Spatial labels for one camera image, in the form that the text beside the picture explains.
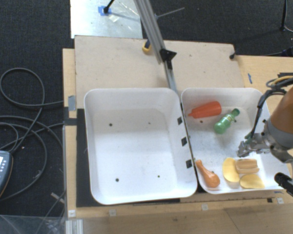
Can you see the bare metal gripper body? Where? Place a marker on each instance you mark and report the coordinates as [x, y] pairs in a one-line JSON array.
[[260, 142]]

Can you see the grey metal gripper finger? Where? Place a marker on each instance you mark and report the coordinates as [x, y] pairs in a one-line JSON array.
[[244, 145], [240, 153]]

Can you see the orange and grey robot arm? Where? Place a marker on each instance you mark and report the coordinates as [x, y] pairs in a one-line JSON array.
[[286, 116]]

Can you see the tan toy hot dog bun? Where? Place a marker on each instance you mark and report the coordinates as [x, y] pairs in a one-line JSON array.
[[246, 166]]

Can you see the white plastic tray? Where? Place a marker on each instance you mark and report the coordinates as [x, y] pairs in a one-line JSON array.
[[136, 150], [217, 145]]

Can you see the green plastic bottle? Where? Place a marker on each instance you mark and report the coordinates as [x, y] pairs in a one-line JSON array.
[[223, 124]]

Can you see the orange toy chicken drumstick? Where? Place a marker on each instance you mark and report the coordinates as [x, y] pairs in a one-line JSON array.
[[211, 178]]

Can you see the orange squeeze bottle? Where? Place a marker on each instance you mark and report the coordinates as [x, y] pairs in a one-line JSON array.
[[207, 110]]

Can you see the thin black and white rod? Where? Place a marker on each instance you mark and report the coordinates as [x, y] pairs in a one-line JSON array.
[[188, 140]]

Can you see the black cylinder on white bracket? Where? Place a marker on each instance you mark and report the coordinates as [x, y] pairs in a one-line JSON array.
[[286, 181]]

